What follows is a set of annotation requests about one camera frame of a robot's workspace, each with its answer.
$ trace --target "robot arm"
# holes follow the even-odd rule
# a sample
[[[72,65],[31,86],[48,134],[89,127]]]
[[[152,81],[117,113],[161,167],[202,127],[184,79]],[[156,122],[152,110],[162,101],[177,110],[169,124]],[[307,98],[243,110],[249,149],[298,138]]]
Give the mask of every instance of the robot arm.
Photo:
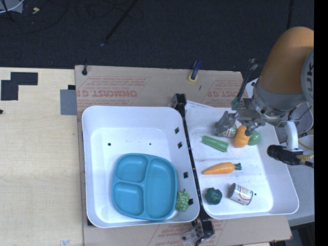
[[[297,121],[290,121],[288,114],[305,101],[313,106],[313,75],[314,31],[306,27],[286,30],[274,44],[254,85],[252,98],[240,99],[241,94],[238,94],[239,98],[232,102],[232,110],[236,113],[223,115],[215,125],[216,134],[229,128],[235,120],[246,126],[247,136],[266,123],[284,127],[288,138],[283,151],[290,153],[290,158],[286,159],[285,155],[277,158],[274,147],[268,149],[268,154],[285,163],[298,164],[295,155],[301,151],[298,150]]]

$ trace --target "carrot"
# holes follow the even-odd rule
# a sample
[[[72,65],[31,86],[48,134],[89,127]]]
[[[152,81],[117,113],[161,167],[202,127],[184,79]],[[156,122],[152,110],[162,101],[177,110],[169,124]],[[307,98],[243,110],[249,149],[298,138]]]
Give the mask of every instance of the carrot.
[[[250,140],[249,136],[245,135],[246,127],[240,125],[237,129],[236,136],[234,138],[234,144],[237,148],[245,147]]]
[[[234,170],[241,170],[241,164],[233,164],[231,162],[220,163],[204,170],[203,174],[228,174]]]

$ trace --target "light wood surface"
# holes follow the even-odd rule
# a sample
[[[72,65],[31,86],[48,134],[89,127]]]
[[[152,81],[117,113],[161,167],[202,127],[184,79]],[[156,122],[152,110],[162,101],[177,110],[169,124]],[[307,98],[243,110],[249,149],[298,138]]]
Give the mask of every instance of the light wood surface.
[[[17,71],[39,75],[0,101],[0,244],[83,245],[76,116],[60,114],[74,70],[0,68],[0,79]]]

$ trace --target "tan cylinder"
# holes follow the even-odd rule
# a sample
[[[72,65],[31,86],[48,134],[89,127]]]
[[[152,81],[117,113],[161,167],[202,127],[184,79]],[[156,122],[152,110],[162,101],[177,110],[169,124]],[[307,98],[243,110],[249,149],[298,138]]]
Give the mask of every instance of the tan cylinder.
[[[286,30],[274,44],[259,77],[261,86],[275,94],[300,94],[302,65],[314,48],[314,31],[306,27]]]

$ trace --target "broccoli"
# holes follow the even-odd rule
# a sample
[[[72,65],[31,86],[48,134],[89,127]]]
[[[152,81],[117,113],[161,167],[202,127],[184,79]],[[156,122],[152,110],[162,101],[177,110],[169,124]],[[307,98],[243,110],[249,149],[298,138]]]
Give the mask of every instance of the broccoli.
[[[186,211],[189,202],[189,194],[186,190],[178,191],[176,197],[175,209],[177,211]]]
[[[215,188],[209,188],[206,191],[205,199],[209,204],[219,204],[222,199],[222,192]]]

